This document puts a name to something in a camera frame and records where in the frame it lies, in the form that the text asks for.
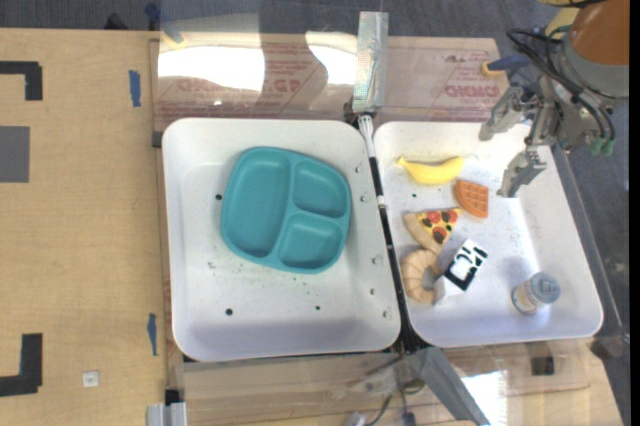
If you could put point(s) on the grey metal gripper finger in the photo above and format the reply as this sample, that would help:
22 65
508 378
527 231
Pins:
500 114
521 173

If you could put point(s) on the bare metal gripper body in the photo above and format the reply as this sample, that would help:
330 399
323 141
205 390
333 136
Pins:
567 116

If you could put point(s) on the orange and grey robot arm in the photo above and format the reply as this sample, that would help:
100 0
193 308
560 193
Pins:
602 19

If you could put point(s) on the orange waffle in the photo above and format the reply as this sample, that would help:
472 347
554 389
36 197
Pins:
472 198

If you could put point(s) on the white plastic tray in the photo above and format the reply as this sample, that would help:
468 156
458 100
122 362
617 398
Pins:
510 254
210 264

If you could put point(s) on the brown cardboard board red print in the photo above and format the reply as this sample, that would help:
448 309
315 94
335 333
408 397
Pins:
430 69

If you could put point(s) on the yellow banana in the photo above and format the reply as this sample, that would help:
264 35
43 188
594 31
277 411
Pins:
432 171

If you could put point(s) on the pizza slice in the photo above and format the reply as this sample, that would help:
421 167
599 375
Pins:
432 224

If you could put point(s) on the white carton with black print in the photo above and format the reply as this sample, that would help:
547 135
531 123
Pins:
465 269

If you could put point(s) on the small bottle with grey lid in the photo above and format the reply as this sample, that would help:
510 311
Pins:
535 293

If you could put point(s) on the tan croissant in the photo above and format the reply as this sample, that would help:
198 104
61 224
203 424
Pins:
414 274

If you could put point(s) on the teal divided plate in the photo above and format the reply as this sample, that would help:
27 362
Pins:
260 209

